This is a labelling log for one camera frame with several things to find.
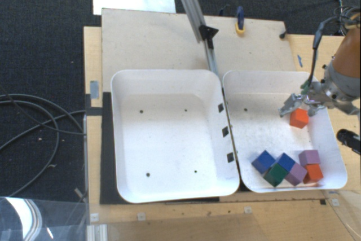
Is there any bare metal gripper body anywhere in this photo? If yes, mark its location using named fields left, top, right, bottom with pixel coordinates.
left=302, top=81, right=361, bottom=116

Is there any orange cube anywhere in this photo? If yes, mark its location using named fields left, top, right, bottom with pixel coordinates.
left=289, top=108, right=310, bottom=130
left=302, top=163, right=324, bottom=185

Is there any white plastic tray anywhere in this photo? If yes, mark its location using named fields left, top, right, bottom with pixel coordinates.
left=222, top=69, right=349, bottom=194
left=110, top=68, right=241, bottom=204

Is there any purple cube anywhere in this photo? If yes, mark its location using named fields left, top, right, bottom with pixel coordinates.
left=298, top=149, right=322, bottom=167
left=284, top=163, right=309, bottom=187

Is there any blue cube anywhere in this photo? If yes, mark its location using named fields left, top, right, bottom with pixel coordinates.
left=275, top=152, right=296, bottom=173
left=250, top=150, right=277, bottom=174

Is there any thin black rod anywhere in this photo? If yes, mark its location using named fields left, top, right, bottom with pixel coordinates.
left=222, top=87, right=241, bottom=178

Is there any green cube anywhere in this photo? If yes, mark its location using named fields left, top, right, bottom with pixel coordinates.
left=263, top=163, right=289, bottom=188

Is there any pale flat board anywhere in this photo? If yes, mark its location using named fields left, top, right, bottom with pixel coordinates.
left=100, top=7, right=298, bottom=94

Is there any black cylinder on white bracket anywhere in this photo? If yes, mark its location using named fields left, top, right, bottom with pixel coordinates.
left=336, top=128, right=361, bottom=155

